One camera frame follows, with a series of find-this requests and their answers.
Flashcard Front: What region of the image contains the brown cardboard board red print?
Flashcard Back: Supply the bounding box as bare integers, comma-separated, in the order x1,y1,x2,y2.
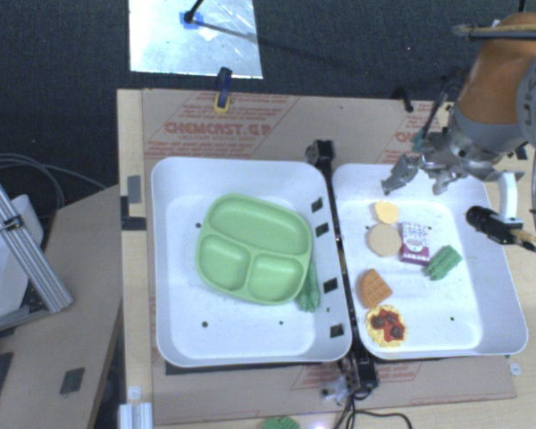
140,88,518,427

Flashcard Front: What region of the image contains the green divided plate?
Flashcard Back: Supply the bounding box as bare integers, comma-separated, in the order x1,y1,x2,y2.
195,193,314,307

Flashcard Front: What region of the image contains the black cylinder on white bracket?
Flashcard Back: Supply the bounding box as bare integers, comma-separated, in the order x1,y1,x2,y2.
465,172,525,246

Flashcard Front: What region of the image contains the tan round toy biscuit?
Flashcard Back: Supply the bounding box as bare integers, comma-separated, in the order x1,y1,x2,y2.
365,223,404,257

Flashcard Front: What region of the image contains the yellow toy spaghetti with meatballs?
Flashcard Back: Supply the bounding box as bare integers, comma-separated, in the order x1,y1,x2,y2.
364,304,408,349

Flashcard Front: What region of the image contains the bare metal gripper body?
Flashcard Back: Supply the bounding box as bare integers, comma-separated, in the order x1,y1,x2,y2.
417,130,501,182

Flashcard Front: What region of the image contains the thin black rod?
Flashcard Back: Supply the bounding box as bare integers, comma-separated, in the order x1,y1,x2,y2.
320,161,367,366

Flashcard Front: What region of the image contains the yellow toy chip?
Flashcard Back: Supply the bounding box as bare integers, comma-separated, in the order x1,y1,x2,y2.
373,200,400,224

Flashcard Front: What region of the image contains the orange toy waffle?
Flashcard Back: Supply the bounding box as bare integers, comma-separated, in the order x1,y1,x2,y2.
357,268,394,309

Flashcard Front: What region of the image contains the green toy asparagus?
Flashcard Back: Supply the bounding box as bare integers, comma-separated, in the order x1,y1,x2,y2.
294,260,321,314

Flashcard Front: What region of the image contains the white plastic tray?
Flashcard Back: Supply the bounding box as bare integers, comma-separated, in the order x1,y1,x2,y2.
150,156,354,368
331,163,530,361

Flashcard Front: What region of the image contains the purple and white carton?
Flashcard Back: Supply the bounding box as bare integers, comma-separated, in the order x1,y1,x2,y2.
398,221,431,265

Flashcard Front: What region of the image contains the green ridged toy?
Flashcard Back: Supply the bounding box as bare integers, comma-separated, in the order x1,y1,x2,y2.
262,415,301,429

